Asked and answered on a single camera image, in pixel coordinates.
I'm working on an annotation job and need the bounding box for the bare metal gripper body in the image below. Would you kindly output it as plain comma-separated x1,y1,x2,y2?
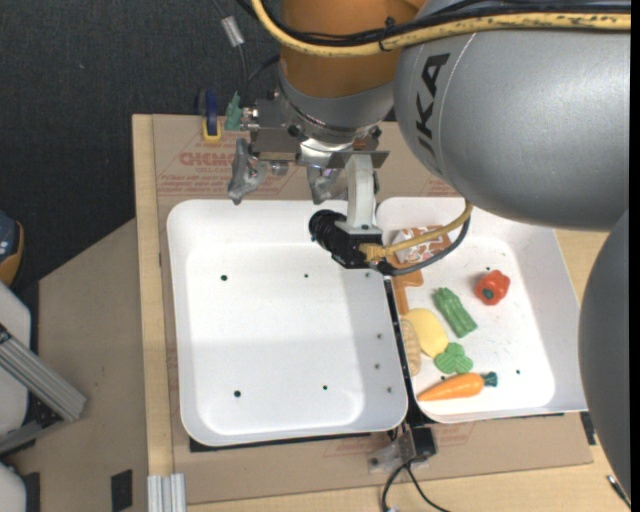
248,97,391,171

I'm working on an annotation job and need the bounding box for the white and orange carton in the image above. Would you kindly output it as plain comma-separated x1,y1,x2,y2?
390,225,454,267

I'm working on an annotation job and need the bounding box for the orange flat toy piece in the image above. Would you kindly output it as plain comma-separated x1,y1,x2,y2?
391,269,426,317

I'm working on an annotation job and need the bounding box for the white plastic tray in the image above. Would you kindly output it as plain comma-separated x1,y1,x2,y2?
374,195,591,425
165,198,411,448

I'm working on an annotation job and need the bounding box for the green toy asparagus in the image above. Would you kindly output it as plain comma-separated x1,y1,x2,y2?
431,286,479,339

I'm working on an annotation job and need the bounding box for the beige toy bread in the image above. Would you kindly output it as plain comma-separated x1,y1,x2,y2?
399,318,423,377

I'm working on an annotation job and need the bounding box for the red toy bell pepper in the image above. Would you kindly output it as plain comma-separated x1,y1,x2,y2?
474,269,512,307

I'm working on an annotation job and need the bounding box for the green toy broccoli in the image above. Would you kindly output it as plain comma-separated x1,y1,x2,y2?
433,341,475,376

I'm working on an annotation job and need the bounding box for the orange toy carrot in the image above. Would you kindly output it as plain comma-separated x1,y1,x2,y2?
416,370,499,403

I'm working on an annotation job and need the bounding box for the brown cardboard board red print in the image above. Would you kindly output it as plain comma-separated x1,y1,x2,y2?
149,113,595,506

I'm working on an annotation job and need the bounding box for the black cylinder on white bracket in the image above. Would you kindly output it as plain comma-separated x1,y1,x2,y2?
307,154,387,272

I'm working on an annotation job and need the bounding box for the black block with thin wires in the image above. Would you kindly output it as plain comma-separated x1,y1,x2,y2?
408,426,439,460

